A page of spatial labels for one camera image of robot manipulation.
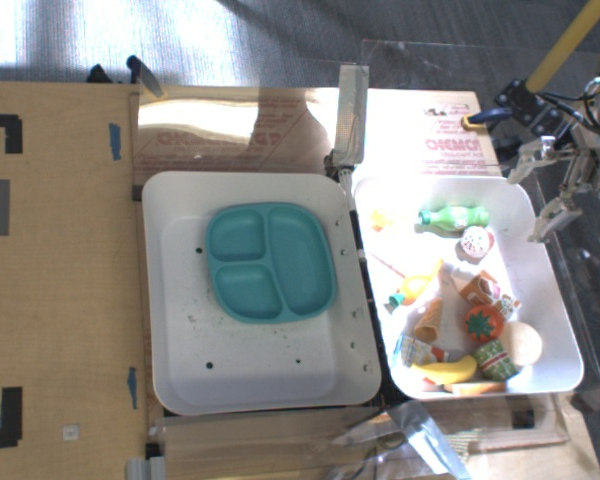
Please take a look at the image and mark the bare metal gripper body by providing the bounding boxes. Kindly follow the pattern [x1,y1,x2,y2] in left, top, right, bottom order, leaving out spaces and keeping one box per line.
[568,132,600,200]

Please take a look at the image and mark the white plastic tray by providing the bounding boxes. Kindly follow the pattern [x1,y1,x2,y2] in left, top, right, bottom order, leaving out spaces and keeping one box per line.
[141,170,383,417]
[353,175,585,401]

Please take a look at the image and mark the pink sprinkled doughnut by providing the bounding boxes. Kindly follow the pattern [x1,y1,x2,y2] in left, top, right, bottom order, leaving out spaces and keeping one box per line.
[454,225,496,265]

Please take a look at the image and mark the green plastic bottle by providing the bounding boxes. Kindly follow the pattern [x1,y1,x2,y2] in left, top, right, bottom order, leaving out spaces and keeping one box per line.
[416,205,491,234]

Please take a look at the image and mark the small white printed carton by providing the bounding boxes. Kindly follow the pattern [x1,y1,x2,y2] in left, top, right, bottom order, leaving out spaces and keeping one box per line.
[494,292,523,322]

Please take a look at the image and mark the orange carton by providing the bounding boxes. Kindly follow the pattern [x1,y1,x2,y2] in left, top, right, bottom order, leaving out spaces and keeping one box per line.
[459,269,501,309]

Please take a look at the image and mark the red tomato with green top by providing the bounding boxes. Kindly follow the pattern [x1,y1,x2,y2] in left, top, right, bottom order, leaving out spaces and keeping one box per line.
[463,303,506,345]

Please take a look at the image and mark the white egg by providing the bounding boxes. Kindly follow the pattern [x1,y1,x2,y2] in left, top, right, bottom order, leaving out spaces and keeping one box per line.
[499,320,544,367]

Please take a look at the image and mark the yellow bottle with green cap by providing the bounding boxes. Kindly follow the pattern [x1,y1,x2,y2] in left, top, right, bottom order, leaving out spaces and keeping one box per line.
[385,257,444,315]

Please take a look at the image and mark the green and white can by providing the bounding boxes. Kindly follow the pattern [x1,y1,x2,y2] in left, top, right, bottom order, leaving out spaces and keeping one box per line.
[473,338,519,383]

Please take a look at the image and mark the yellow orange toy piece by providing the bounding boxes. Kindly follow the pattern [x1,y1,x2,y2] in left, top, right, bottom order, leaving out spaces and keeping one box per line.
[369,208,396,233]

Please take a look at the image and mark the brown waffle cone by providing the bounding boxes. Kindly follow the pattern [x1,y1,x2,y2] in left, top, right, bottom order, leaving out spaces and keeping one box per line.
[412,297,445,344]

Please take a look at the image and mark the yellow banana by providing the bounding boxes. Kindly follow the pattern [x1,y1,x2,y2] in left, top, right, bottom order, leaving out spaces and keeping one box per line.
[410,354,479,386]

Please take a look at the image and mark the brown bread slice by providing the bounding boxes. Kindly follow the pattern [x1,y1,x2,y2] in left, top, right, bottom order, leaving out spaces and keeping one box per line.
[442,380,508,397]

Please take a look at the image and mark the white and red packet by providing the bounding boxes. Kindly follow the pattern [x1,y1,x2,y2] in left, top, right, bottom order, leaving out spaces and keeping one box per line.
[393,333,451,369]

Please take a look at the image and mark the teal divided plate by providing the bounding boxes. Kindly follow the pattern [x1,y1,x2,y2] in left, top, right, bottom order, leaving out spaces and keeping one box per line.
[204,201,338,325]

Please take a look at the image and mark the brown cardboard board red print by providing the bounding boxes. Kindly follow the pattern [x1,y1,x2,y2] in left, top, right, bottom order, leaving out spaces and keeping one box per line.
[131,85,600,480]

